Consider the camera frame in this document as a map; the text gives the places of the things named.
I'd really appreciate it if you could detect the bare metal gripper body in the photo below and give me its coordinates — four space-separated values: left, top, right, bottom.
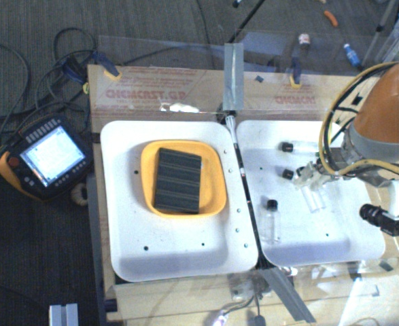
316 147 352 179

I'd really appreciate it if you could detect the clear bottle with black cap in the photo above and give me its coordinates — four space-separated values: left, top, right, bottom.
281 168 305 181
280 140 319 154
259 198 282 245
296 166 327 214

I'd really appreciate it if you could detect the white plastic tray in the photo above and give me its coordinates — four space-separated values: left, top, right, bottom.
235 118 387 268
99 120 260 283

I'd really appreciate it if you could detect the thin black and white rod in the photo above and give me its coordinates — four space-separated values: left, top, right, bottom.
224 114 266 270

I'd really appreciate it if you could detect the yellow plate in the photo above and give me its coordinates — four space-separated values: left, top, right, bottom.
140 139 228 220

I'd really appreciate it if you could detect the blue plastic bottle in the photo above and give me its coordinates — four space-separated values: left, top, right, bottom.
343 43 362 69

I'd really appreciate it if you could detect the black striped rectangular pad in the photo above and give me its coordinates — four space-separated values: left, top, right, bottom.
152 147 203 215

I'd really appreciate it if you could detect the brown cardboard board, red print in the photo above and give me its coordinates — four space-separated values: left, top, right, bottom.
86 64 399 323

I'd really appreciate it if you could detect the orange sausage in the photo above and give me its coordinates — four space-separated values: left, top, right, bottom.
323 10 339 28

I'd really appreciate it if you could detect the black cylinder on white bracket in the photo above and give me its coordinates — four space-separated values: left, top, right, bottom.
359 180 399 238

